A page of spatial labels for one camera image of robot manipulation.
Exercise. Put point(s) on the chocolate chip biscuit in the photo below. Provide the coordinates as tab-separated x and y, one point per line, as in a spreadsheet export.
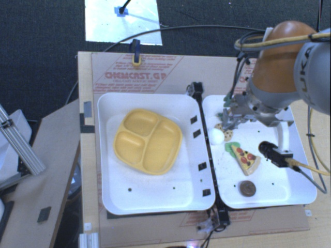
228	136

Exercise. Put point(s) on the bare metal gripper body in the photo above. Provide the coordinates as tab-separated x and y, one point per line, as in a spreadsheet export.
248	110

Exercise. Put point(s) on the brown round biscuit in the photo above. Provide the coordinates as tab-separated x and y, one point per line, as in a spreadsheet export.
247	188

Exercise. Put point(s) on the white plastic tray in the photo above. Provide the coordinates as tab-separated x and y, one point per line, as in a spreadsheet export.
269	190
155	190

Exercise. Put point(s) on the pizza slice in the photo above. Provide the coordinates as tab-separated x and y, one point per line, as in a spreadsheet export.
245	160

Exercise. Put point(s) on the brown cardboard board red print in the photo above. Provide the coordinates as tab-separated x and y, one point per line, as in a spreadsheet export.
155	71

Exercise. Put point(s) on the green lettuce leaf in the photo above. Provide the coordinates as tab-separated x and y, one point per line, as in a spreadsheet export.
228	147

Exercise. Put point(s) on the black cylinder on white bracket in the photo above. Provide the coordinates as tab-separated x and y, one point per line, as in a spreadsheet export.
271	151

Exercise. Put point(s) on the yellow divided plate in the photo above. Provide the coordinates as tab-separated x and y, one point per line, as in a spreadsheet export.
147	141

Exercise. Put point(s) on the white egg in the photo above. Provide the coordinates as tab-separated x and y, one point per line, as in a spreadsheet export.
216	136

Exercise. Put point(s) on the thin black and white rod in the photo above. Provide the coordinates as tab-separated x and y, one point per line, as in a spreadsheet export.
209	148

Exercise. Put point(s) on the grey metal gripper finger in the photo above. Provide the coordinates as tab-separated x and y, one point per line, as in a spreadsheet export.
225	120
236	121

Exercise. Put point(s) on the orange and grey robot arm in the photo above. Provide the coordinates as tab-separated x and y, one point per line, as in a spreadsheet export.
279	61

